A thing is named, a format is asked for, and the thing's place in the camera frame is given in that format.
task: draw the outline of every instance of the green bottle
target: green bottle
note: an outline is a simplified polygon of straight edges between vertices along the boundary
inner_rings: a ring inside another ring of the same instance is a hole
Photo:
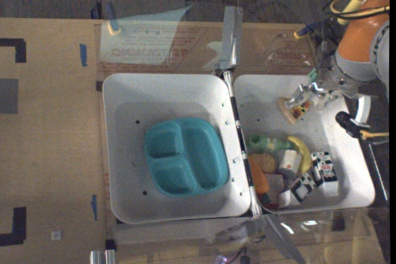
[[[246,145],[250,150],[258,152],[293,149],[293,144],[289,141],[282,141],[278,138],[271,138],[258,134],[248,135]]]

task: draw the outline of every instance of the gray square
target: gray square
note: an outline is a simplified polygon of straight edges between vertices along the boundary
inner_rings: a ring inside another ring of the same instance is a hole
[[[18,80],[0,79],[0,113],[18,113]]]

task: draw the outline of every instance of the white can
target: white can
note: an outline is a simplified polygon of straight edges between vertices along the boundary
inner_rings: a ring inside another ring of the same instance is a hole
[[[279,164],[278,172],[286,179],[295,179],[300,163],[301,155],[297,151],[285,150],[285,154]]]

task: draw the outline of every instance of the teal tray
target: teal tray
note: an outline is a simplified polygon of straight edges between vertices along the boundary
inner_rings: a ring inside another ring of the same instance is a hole
[[[228,180],[222,141],[203,119],[187,117],[151,126],[145,133],[144,152],[153,182],[164,195],[206,194]]]

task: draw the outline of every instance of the banana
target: banana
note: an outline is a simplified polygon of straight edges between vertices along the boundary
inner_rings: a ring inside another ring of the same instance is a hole
[[[300,138],[289,136],[287,140],[294,145],[295,150],[301,155],[302,159],[298,168],[298,174],[304,174],[312,166],[311,152]]]

